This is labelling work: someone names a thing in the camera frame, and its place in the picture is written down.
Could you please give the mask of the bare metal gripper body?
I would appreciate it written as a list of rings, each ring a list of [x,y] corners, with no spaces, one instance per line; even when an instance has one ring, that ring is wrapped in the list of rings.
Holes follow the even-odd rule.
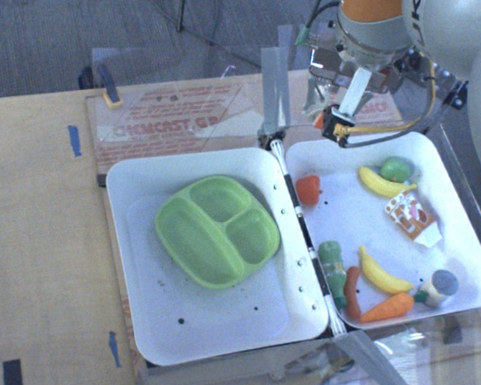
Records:
[[[310,72],[319,81],[336,87],[349,88],[356,75],[369,74],[366,90],[386,93],[389,90],[388,72],[374,64],[364,64],[347,50],[347,43],[336,39],[333,29],[311,33],[307,45],[311,49]]]

